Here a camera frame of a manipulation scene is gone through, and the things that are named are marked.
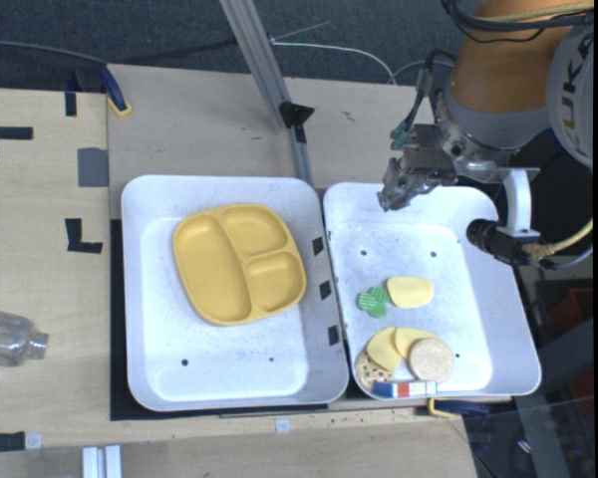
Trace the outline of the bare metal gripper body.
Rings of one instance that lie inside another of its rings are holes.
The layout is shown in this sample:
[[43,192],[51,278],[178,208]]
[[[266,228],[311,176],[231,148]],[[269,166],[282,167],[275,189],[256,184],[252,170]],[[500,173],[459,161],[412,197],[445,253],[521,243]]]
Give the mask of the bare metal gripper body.
[[502,125],[478,124],[466,129],[453,118],[435,123],[402,121],[397,126],[398,164],[402,174],[446,175],[496,182],[511,156],[511,132]]

